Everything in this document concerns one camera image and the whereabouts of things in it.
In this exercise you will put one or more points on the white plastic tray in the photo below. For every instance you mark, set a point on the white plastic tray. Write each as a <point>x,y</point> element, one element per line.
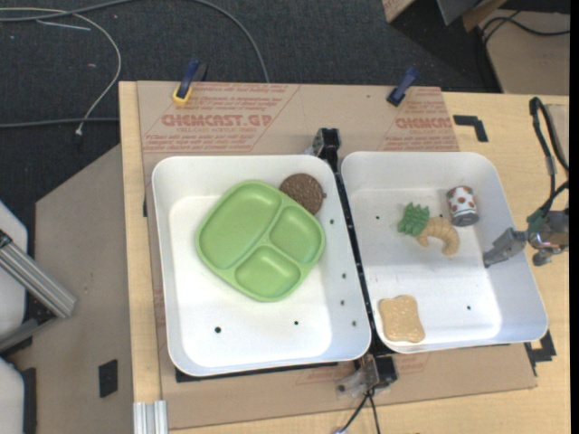
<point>253,333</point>
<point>434,287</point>

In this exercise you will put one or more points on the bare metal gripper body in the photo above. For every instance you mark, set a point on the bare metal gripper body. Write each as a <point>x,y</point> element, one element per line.
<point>557,229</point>

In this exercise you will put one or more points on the thin black rod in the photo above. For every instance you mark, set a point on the thin black rod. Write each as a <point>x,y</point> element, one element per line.
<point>354,242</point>

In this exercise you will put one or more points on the tan toy croissant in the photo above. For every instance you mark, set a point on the tan toy croissant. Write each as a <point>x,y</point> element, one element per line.
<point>441,235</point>

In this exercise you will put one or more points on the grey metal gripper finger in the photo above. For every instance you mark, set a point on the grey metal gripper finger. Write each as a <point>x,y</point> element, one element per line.
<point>504,246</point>
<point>547,256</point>

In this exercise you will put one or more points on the brown round biscuit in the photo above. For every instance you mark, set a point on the brown round biscuit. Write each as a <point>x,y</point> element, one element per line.
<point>305,190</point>

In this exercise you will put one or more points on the small red and white can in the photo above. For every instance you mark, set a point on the small red and white can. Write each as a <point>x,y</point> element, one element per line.
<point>462,205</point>

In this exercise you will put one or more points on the green divided plate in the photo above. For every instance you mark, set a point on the green divided plate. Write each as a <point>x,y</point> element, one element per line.
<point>253,238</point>

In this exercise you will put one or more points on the tan toy bread slice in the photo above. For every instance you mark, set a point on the tan toy bread slice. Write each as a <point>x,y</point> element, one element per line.
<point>401,319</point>

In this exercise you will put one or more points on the brown cardboard board red print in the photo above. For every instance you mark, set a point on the brown cardboard board red print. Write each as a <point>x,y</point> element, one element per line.
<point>289,116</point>

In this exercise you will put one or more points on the green toy lettuce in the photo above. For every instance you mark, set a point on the green toy lettuce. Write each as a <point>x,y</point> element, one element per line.
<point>412,219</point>

